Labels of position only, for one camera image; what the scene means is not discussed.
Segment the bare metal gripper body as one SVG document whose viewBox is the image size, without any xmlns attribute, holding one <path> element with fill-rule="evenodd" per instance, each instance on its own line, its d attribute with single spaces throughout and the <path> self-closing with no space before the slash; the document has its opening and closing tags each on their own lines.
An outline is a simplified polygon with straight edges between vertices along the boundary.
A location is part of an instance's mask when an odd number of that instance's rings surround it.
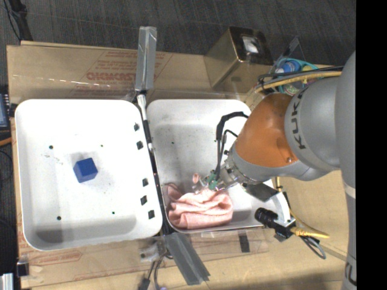
<svg viewBox="0 0 387 290">
<path fill-rule="evenodd" d="M 231 164 L 224 163 L 218 169 L 212 170 L 205 178 L 200 179 L 201 191 L 214 192 L 229 189 L 244 182 L 244 175 Z"/>
</svg>

